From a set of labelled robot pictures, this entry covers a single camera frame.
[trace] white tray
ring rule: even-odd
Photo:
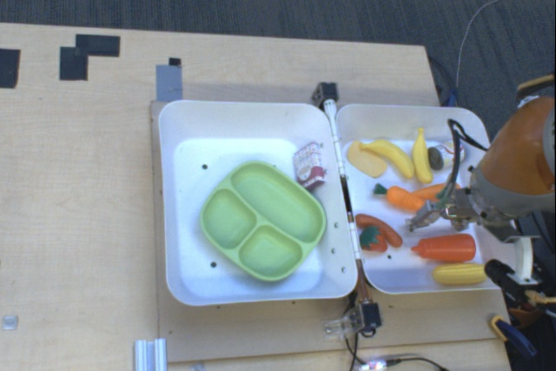
[[[188,305],[340,298],[357,271],[337,174],[328,119],[306,104],[177,101],[159,118],[166,280]],[[294,177],[293,156],[309,142],[321,145],[327,181],[314,196],[327,216],[319,244],[280,282],[263,282],[234,265],[202,233],[199,213],[209,193],[233,168],[264,161]]]
[[[448,118],[458,121],[471,137],[484,146],[489,145],[482,121],[466,109],[358,104],[343,107],[338,112],[337,122],[344,160],[347,160],[346,153],[353,140],[370,142],[379,138],[396,143],[410,155],[419,127],[425,128],[428,147],[448,141],[452,138],[447,125]],[[483,152],[466,143],[463,145],[466,157],[460,165],[458,183],[466,186],[470,177],[467,168],[476,166]],[[388,247],[384,253],[363,251],[365,273],[373,286],[391,294],[497,288],[490,280],[460,287],[435,282],[432,271],[439,263],[421,259],[411,251],[411,247],[421,238],[455,233],[450,223],[440,219],[431,226],[409,232],[405,220],[414,215],[392,207],[384,197],[373,196],[373,188],[377,182],[385,187],[397,185],[408,190],[416,190],[423,187],[422,184],[416,179],[407,180],[391,165],[377,179],[361,173],[348,161],[345,161],[345,165],[354,215],[362,213],[376,216],[396,229],[403,238],[400,248]],[[443,169],[435,172],[433,183],[444,182],[449,171],[450,169]],[[486,263],[497,258],[511,267],[515,264],[513,245],[500,243],[490,232],[474,223],[464,233],[472,235],[477,243],[477,254],[473,262]]]

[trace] can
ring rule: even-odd
[[[433,170],[442,170],[453,165],[455,150],[453,141],[446,141],[428,149],[428,163]],[[466,150],[460,145],[460,161],[466,157]]]

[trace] green plate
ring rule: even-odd
[[[292,274],[322,237],[326,216],[301,185],[265,162],[245,162],[201,209],[207,238],[230,260],[265,281]]]

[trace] wooden table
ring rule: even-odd
[[[89,57],[87,82],[60,81],[60,47],[75,46],[76,34],[119,36],[120,56]],[[339,85],[339,105],[438,104],[419,46],[4,23],[0,49],[21,50],[17,86],[0,89],[0,315],[19,320],[0,331],[7,371],[132,369],[135,340],[174,334],[164,328],[176,306],[156,273],[149,107],[157,64],[181,58],[185,98],[306,103],[328,81]],[[384,326],[361,356],[510,369],[487,326],[489,315],[506,314],[500,291],[373,296]],[[347,369],[349,354],[322,339],[320,320],[343,304],[212,308],[216,318],[179,308],[183,337],[169,340],[169,369],[199,361],[208,371]],[[232,335],[222,337],[218,317]],[[276,329],[264,331],[269,324]]]

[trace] white cable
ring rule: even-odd
[[[461,41],[461,46],[460,46],[460,53],[458,55],[458,69],[455,73],[455,88],[456,91],[458,89],[458,86],[460,85],[460,66],[461,66],[461,53],[463,51],[463,45],[466,42],[467,39],[467,35],[469,34],[469,29],[471,28],[471,24],[473,23],[473,20],[475,20],[475,18],[480,14],[481,11],[483,11],[487,6],[490,6],[494,3],[499,2],[500,0],[492,0],[491,2],[485,3],[483,6],[481,6],[476,12],[475,14],[473,14],[473,16],[471,17],[471,20],[469,21],[469,23],[467,24],[467,29],[466,29],[466,34],[463,36],[463,40]]]

